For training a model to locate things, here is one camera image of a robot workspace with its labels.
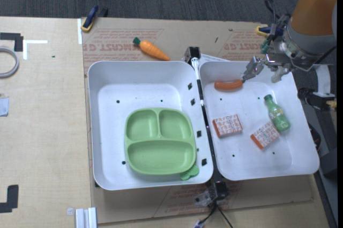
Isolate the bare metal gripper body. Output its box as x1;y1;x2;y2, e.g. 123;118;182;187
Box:
263;31;322;73

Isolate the orange sausage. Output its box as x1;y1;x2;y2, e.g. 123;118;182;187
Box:
213;79;244;93

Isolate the green bottle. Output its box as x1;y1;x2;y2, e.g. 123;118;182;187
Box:
263;94;291;133

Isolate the white paper slip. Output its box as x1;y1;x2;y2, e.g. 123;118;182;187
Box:
199;53;230;63

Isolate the orange and white carton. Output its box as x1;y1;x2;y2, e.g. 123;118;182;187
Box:
250;120;281;151
212;113;244;139

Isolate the thin black and white rod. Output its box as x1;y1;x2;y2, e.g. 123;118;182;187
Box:
191;58;218;183

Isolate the white plastic tray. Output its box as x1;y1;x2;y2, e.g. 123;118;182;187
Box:
87;60;214;192
198;60;320;182

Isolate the orange carrot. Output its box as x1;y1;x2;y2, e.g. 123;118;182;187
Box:
132;36;171;62

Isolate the green divided plate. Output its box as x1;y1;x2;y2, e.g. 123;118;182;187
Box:
123;107;197;177

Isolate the brown cardboard board, red print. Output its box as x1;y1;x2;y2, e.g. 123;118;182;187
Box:
81;17;323;225

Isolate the black cylinder on white bracket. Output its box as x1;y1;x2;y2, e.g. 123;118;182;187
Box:
297;64;336;111

